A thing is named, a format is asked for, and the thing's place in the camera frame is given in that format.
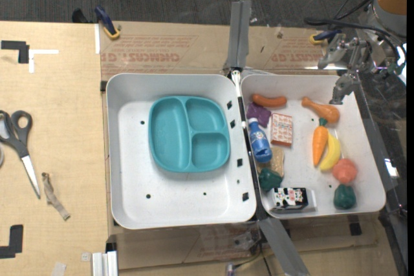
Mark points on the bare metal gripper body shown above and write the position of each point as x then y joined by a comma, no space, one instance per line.
376,48

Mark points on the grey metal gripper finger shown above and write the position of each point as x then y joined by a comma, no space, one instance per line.
346,84
334,50

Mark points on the orange toy chicken drumstick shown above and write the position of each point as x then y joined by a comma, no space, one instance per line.
325,110

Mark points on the orange toy carrot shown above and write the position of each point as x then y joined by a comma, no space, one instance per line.
319,140

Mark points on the yellow banana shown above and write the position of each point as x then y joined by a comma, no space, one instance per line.
333,152

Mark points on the white plastic tray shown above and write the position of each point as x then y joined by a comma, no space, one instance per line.
136,152
302,145

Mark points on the orange toy sausage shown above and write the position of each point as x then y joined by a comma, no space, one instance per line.
270,101

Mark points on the orange and white carton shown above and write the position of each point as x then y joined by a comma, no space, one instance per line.
281,130

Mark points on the pink toy fruit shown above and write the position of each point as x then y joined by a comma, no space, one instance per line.
344,171

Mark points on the purple toy grapes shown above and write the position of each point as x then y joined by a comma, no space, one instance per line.
258,113

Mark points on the tan toy bread slice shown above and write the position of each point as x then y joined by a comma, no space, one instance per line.
278,161

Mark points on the blue toy bottle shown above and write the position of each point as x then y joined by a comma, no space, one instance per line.
259,140

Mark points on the green toy pepper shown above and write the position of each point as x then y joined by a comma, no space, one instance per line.
344,197

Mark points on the dark green toy broccoli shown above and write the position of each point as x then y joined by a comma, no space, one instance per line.
269,179

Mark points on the cow print milk carton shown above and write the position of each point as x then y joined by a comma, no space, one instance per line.
291,198

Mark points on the brown cardboard board red print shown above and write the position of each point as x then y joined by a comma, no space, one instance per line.
155,51

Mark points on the blue divided plate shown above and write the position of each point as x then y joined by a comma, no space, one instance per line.
169,135

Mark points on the crumpled beige tape strip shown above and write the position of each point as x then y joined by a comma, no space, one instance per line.
53,195

